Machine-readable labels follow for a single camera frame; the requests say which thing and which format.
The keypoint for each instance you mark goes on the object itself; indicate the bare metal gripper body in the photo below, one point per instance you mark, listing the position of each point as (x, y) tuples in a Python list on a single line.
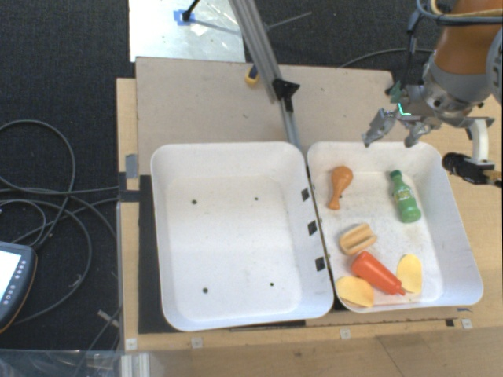
[(440, 110)]

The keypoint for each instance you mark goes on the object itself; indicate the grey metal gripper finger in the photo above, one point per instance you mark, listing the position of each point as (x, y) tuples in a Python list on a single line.
[(416, 130), (378, 127)]

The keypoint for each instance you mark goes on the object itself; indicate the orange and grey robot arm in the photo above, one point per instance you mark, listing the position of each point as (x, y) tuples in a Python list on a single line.
[(471, 34)]

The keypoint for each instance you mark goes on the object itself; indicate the orange toy chicken drumstick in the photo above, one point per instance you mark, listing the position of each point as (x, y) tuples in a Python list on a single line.
[(340, 181)]

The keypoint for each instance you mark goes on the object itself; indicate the green plastic bottle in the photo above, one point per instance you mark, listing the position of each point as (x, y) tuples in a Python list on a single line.
[(406, 202)]

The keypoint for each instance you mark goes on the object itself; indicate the white plastic tray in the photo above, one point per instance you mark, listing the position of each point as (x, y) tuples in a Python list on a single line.
[(444, 226), (228, 242)]

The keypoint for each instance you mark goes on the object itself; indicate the tan toy hot dog bun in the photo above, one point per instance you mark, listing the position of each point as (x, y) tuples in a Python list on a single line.
[(355, 240)]

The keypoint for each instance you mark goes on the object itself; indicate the yellow toy potato chip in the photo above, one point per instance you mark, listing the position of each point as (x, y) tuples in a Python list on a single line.
[(410, 273), (353, 291)]

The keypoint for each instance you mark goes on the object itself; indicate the orange-red toy sauce bottle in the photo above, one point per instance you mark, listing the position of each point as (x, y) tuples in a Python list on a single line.
[(373, 273)]

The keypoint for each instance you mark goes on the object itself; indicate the brown cardboard board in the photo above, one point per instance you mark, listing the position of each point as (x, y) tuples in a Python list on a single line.
[(204, 104)]

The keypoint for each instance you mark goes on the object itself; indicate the black cylinder on white bracket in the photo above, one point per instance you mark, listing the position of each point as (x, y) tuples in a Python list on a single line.
[(480, 141)]

